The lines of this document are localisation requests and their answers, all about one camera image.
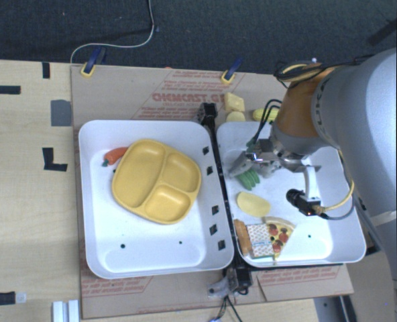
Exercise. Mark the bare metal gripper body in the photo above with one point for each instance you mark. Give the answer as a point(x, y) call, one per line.
point(267, 153)

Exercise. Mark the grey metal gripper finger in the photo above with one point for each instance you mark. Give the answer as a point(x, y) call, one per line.
point(269, 170)
point(240, 166)

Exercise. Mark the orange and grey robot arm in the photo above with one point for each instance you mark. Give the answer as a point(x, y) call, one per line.
point(359, 112)

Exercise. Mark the green pea pod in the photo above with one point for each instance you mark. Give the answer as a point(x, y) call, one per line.
point(248, 179)

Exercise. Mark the yellow potato chip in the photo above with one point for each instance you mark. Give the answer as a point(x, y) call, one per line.
point(252, 205)

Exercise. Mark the yellow corn cob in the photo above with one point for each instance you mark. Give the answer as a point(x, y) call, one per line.
point(262, 114)

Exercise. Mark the pale yellow round piece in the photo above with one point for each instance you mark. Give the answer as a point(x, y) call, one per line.
point(235, 116)

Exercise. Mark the yellow cheese wedge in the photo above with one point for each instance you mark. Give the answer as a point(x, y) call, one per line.
point(233, 102)

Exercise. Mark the pizza slice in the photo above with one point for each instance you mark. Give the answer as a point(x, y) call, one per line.
point(279, 235)

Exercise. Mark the brown bread slice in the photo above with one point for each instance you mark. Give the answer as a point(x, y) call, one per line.
point(242, 237)

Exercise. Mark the white patterned packet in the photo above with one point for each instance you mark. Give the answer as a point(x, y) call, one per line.
point(259, 241)

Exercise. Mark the yellow divided plate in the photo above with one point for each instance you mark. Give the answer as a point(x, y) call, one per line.
point(151, 179)

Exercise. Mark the white plastic tray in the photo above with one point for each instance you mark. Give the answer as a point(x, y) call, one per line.
point(322, 243)
point(145, 250)

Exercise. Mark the orange carrot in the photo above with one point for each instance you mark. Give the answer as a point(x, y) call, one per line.
point(115, 154)

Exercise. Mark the brown cardboard board red print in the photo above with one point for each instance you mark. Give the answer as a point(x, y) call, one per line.
point(118, 92)

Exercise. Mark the black cylinder on white bracket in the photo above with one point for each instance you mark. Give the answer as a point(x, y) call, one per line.
point(310, 183)

